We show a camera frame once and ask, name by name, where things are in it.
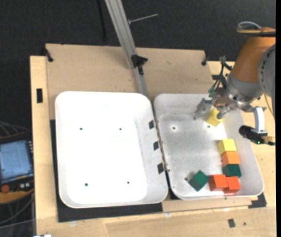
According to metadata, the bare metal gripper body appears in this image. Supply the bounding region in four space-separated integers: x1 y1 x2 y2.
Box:
211 87 255 113

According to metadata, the yellow cube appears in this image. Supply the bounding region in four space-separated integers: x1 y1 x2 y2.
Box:
217 138 237 156
206 107 223 128

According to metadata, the white plastic tray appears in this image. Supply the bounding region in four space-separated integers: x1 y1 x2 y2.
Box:
54 90 169 209
153 93 265 201

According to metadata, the orange cube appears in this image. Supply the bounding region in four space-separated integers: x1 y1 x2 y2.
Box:
220 151 241 168

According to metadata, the green cube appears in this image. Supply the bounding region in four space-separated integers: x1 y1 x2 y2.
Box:
188 169 210 192
222 164 243 178

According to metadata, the red-orange cube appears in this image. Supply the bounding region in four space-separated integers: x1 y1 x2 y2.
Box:
208 174 229 192
225 176 242 191

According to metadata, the brown cardboard board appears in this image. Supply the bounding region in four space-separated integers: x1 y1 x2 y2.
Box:
45 42 253 213

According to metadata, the black cylinder on white bracket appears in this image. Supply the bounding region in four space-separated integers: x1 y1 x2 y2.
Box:
239 106 269 145

